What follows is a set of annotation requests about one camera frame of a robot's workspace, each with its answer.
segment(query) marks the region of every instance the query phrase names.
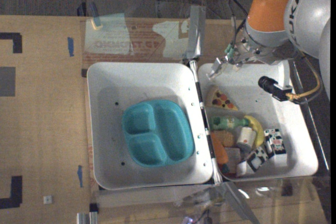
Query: teal plate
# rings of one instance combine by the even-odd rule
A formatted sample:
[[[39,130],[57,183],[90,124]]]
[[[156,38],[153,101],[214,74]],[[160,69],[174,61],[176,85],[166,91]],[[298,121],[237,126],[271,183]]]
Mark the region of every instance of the teal plate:
[[[152,100],[127,108],[122,129],[133,160],[145,167],[185,161],[194,152],[194,140],[181,107],[169,100]]]

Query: can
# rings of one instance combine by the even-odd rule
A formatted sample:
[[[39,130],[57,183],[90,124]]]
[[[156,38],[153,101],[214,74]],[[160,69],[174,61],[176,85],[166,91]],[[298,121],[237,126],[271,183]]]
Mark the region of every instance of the can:
[[[251,152],[256,136],[257,133],[252,128],[241,128],[240,135],[237,139],[237,147],[239,147],[244,153]]]

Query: green bottle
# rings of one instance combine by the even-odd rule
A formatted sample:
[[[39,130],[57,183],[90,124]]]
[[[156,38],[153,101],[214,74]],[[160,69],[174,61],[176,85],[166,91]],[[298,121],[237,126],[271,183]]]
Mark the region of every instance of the green bottle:
[[[233,116],[212,117],[210,119],[211,130],[229,130],[234,129],[238,126],[248,126],[248,124],[248,119],[239,119]]]

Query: yellow banana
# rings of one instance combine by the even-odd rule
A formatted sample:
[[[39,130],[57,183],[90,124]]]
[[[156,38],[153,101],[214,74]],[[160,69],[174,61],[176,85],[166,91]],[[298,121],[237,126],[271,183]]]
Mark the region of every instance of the yellow banana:
[[[251,127],[257,133],[256,139],[254,140],[254,148],[256,148],[265,141],[264,129],[261,123],[258,122],[256,118],[250,115],[246,115],[244,116],[244,118],[248,119],[249,121],[248,126]]]

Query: gray square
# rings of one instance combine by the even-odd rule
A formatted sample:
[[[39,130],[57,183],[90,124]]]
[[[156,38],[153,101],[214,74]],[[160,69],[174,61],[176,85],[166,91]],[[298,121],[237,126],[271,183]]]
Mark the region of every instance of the gray square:
[[[15,67],[0,67],[0,97],[15,96]]]

